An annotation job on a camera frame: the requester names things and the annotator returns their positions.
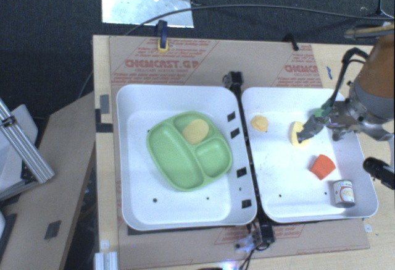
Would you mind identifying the brown cardboard board red print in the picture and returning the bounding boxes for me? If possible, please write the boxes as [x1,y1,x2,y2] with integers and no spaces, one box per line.
[108,35,371,270]

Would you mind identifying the yellow oval biscuit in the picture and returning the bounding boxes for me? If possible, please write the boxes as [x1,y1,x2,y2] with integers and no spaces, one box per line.
[181,118,210,145]

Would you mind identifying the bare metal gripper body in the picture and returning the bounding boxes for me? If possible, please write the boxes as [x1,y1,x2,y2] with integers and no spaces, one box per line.
[323,100,395,142]

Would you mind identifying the small yellow toy food lump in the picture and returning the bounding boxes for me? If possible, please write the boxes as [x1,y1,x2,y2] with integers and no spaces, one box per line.
[250,115,269,133]

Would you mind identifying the small white labelled can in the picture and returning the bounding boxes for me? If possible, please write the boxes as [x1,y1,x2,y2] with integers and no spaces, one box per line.
[332,179,356,209]

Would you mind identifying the thin black rod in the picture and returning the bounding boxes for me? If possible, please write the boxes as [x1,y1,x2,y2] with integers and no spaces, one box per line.
[231,83,270,227]

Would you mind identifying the green divided plate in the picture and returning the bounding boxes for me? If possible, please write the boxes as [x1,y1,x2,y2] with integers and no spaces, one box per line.
[146,110,234,193]

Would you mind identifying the white plastic tray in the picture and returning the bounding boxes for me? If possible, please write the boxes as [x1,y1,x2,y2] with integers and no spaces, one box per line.
[241,86,380,224]
[115,83,259,232]

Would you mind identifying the yellow round toy food slice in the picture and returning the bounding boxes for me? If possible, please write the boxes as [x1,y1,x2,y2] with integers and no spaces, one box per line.
[288,120,310,150]

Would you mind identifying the orange toy food wedge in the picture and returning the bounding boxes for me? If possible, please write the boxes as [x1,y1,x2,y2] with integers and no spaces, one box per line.
[309,154,336,182]

